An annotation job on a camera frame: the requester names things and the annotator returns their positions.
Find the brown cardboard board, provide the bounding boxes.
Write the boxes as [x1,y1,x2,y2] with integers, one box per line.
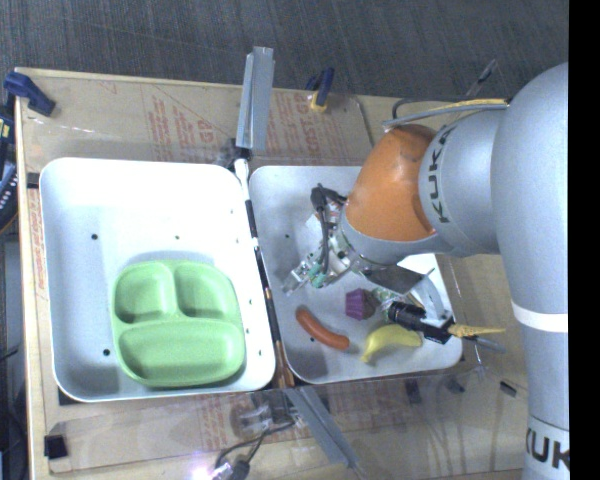
[13,66,527,480]

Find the black cylinder on white bracket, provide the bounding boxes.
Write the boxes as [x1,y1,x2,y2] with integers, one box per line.
[387,254,455,346]

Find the green divided plate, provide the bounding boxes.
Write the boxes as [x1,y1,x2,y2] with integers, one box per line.
[110,259,247,389]

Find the red sausage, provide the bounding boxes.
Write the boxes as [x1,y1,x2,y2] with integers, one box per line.
[294,306,352,353]

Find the green patterned packet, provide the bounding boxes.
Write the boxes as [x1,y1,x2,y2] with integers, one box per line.
[374,287,411,315]

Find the purple grapes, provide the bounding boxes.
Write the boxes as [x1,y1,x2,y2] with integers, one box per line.
[344,287,379,321]

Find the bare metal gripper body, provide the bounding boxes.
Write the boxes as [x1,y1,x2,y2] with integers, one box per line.
[305,235,381,289]

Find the thin black and white rod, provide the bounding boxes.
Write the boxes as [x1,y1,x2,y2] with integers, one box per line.
[232,157,297,389]

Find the yellow banana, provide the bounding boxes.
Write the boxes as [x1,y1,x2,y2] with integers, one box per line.
[360,323,425,365]

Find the white plastic tray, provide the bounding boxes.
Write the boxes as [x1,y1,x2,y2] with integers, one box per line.
[38,156,278,404]
[247,164,465,386]

